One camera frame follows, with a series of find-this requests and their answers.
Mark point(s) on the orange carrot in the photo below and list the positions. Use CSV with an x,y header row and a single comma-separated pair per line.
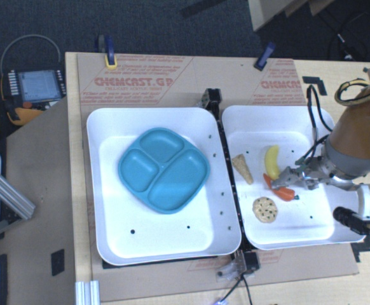
x,y
286,194

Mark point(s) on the beige chocolate chip biscuit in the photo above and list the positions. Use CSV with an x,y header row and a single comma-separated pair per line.
x,y
265,210

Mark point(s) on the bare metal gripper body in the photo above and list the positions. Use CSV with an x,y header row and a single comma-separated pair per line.
x,y
315,169

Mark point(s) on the black cylinder on white bracket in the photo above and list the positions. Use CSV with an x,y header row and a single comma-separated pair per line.
x,y
352,218

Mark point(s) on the blue divided plate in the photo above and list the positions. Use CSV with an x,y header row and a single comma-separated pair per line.
x,y
169,173

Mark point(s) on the beige pizza slice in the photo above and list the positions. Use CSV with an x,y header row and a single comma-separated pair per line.
x,y
243,168

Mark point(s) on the brown cardboard board red print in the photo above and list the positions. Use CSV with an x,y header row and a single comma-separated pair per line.
x,y
178,78

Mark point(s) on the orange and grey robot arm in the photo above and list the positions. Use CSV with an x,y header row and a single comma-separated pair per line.
x,y
353,132

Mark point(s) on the yellow banana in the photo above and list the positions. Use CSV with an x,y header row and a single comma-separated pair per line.
x,y
271,162

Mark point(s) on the white plastic tray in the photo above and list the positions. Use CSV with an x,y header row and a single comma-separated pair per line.
x,y
159,234
299,227

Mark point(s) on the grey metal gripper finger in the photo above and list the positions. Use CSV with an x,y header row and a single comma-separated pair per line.
x,y
311,184
283,177

